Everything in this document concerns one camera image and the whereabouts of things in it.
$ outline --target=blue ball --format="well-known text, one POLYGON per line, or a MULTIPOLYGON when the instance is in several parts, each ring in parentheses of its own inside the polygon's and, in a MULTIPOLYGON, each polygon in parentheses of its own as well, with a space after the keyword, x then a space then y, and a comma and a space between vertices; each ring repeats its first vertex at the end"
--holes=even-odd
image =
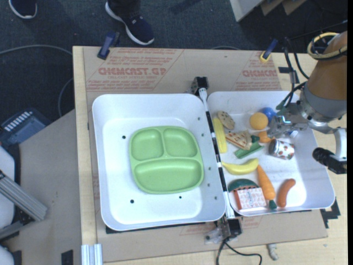
POLYGON ((269 123, 272 120, 272 117, 275 116, 277 113, 270 107, 265 107, 263 109, 261 109, 259 112, 264 113, 266 115, 266 117, 269 120, 269 123))

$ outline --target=carrot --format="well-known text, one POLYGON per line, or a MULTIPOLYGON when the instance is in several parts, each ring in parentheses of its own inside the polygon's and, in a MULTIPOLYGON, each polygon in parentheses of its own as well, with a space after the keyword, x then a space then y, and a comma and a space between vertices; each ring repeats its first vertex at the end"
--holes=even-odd
POLYGON ((286 207, 287 205, 287 195, 289 190, 296 184, 295 179, 287 179, 281 185, 280 191, 278 192, 277 205, 279 207, 286 207))
POLYGON ((256 170, 258 171, 259 185, 263 189, 265 199, 269 200, 269 206, 271 209, 276 209, 277 205, 274 201, 276 198, 276 192, 274 186, 260 165, 258 165, 256 170))

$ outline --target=orange ball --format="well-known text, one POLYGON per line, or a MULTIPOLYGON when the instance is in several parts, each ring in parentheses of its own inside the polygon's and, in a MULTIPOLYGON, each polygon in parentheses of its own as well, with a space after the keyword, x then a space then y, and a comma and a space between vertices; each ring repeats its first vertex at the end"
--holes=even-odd
POLYGON ((254 130, 263 130, 267 127, 269 123, 269 119, 264 113, 257 112, 250 117, 250 126, 254 130))

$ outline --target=sneaker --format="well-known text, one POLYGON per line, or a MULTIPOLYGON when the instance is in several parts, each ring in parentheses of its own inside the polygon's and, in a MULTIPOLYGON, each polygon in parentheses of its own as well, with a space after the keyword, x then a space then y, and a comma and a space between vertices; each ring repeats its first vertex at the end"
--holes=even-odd
POLYGON ((126 33, 132 41, 140 45, 149 45, 154 42, 154 36, 151 26, 141 15, 132 18, 122 18, 109 8, 108 2, 105 4, 105 10, 113 19, 125 24, 126 33))
POLYGON ((9 0, 11 10, 22 19, 33 19, 37 15, 36 0, 9 0))

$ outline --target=silver can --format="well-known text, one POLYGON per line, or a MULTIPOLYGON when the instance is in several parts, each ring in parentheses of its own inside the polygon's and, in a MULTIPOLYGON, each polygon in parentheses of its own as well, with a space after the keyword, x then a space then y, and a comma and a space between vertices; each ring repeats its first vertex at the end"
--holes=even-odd
POLYGON ((281 159, 290 160, 294 156, 294 144, 272 139, 269 144, 269 154, 281 159))

